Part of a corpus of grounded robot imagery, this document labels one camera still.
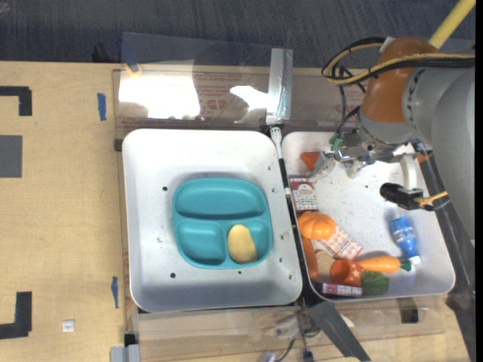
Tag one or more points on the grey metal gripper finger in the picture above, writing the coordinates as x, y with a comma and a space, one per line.
354, 170
323, 166

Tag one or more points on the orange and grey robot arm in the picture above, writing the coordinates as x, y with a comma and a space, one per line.
441, 104

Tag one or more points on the dark red small carton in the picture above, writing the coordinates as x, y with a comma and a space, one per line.
337, 289

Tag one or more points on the orange pumpkin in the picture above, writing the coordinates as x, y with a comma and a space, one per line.
316, 224

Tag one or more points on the yellow potato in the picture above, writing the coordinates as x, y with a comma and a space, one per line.
241, 244

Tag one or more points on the blue bottle white cap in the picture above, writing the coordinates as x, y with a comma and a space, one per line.
403, 234

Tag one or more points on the green leafy vegetable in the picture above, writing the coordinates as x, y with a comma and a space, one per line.
375, 283

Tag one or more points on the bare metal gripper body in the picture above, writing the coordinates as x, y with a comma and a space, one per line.
360, 151

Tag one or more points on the pink checked packet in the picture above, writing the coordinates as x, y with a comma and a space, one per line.
345, 244

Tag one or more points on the white plastic tray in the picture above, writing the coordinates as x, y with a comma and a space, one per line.
151, 221
358, 206

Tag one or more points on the orange carrot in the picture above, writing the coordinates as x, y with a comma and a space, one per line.
381, 264

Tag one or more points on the blue divided plate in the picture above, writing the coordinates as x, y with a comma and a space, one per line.
203, 209

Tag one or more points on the red and white carton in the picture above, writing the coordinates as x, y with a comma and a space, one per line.
303, 194

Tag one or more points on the orange sausage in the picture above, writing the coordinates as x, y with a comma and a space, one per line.
310, 258

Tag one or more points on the orange cone piece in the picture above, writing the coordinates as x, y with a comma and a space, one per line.
309, 160

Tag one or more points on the orange cup with star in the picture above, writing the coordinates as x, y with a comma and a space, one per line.
344, 272

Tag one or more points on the tan round biscuit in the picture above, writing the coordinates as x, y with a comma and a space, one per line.
323, 266

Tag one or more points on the black cylinder on white bracket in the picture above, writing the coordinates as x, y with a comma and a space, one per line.
405, 196

